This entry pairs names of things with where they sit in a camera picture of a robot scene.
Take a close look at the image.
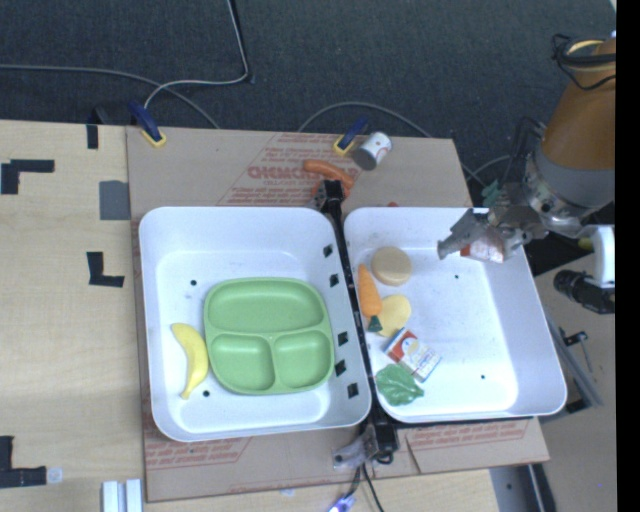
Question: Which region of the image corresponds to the black cylinder on white bracket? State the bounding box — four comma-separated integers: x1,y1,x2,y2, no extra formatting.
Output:
553,224,617,315

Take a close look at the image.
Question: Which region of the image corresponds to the yellow banana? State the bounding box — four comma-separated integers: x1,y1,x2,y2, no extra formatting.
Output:
170,322,210,401

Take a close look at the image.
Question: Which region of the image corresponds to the red and white carton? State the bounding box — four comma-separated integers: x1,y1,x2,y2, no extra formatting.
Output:
383,328,443,384

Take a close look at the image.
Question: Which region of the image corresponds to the white can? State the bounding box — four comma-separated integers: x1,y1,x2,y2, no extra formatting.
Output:
351,131,394,172

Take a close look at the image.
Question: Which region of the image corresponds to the red and white packet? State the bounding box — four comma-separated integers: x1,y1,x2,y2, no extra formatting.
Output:
459,236,506,265

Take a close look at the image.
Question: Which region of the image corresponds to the thin black rod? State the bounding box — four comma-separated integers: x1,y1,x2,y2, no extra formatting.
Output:
327,199,382,427

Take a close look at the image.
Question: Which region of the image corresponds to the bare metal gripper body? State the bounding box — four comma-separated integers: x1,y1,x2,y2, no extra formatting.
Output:
487,167,597,242

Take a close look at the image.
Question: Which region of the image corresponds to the yellow round slice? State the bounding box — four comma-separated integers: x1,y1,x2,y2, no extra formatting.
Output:
377,293,413,339

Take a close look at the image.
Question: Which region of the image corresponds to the brown cardboard board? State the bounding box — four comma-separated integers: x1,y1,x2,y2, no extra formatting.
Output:
124,125,551,504

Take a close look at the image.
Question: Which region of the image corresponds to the green divided plate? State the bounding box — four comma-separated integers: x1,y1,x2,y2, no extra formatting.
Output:
202,277,336,397

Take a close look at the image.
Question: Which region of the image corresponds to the green lettuce leaf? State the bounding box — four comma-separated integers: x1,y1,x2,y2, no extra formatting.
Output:
374,363,426,408

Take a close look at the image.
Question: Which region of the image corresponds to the beige round biscuit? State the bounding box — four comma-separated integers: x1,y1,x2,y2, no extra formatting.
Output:
370,245,414,288

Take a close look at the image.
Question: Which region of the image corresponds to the black block with wires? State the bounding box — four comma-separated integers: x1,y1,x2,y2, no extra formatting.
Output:
366,422,402,465
314,179,347,214

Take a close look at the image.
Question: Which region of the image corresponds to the orange sausage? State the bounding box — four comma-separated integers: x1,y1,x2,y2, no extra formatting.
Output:
302,159,357,191

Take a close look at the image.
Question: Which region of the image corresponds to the white plastic tray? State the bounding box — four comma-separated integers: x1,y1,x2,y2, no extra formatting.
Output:
138,205,373,444
343,205,569,425

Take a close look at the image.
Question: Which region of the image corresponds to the orange carrot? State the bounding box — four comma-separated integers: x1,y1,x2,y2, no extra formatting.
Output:
356,263,385,334

